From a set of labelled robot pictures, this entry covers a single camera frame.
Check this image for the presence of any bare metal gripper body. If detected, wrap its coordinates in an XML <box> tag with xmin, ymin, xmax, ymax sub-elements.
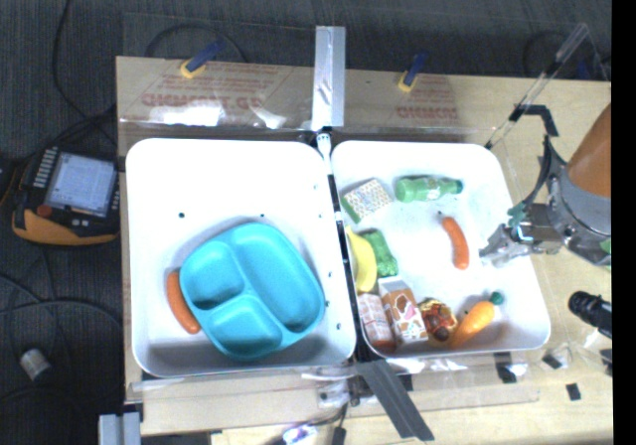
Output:
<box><xmin>516</xmin><ymin>202</ymin><xmax>613</xmax><ymax>266</ymax></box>

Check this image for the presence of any orange sausage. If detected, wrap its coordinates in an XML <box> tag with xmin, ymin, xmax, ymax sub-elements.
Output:
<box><xmin>165</xmin><ymin>268</ymin><xmax>203</xmax><ymax>336</ymax></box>
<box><xmin>440</xmin><ymin>216</ymin><xmax>471</xmax><ymax>271</ymax></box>

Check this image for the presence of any orange carrot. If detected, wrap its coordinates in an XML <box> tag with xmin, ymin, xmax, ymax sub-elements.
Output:
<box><xmin>447</xmin><ymin>290</ymin><xmax>505</xmax><ymax>351</ymax></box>

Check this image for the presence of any white plastic tray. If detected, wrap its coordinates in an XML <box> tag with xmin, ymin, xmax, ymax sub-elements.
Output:
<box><xmin>124</xmin><ymin>136</ymin><xmax>359</xmax><ymax>379</ymax></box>
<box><xmin>329</xmin><ymin>139</ymin><xmax>553</xmax><ymax>362</ymax></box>

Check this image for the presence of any green plastic bottle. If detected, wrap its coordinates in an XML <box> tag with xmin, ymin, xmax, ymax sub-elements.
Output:
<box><xmin>394</xmin><ymin>175</ymin><xmax>465</xmax><ymax>205</ymax></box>

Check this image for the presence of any orange and white carton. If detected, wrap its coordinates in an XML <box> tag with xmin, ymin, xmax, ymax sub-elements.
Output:
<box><xmin>378</xmin><ymin>277</ymin><xmax>430</xmax><ymax>346</ymax></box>

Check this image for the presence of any green broccoli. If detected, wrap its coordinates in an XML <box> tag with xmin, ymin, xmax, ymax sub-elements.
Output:
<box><xmin>358</xmin><ymin>227</ymin><xmax>400</xmax><ymax>280</ymax></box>

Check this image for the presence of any yellow banana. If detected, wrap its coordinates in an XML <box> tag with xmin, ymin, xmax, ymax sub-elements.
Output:
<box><xmin>344</xmin><ymin>225</ymin><xmax>380</xmax><ymax>295</ymax></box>

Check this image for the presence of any green and white printed carton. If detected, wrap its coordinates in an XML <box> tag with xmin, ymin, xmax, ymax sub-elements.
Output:
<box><xmin>342</xmin><ymin>177</ymin><xmax>396</xmax><ymax>225</ymax></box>

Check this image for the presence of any brown cardboard board red print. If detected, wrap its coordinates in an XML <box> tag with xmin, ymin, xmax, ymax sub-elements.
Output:
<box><xmin>114</xmin><ymin>55</ymin><xmax>613</xmax><ymax>438</ymax></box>

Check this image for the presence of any blue divided plate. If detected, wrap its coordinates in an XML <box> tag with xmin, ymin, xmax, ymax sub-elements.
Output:
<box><xmin>178</xmin><ymin>221</ymin><xmax>327</xmax><ymax>363</ymax></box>

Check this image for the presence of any grey metal cylinder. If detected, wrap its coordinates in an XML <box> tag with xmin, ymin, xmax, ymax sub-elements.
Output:
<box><xmin>19</xmin><ymin>347</ymin><xmax>53</xmax><ymax>381</ymax></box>

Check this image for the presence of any black cylinder on white bracket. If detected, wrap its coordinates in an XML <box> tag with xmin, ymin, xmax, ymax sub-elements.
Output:
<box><xmin>567</xmin><ymin>289</ymin><xmax>613</xmax><ymax>341</ymax></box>

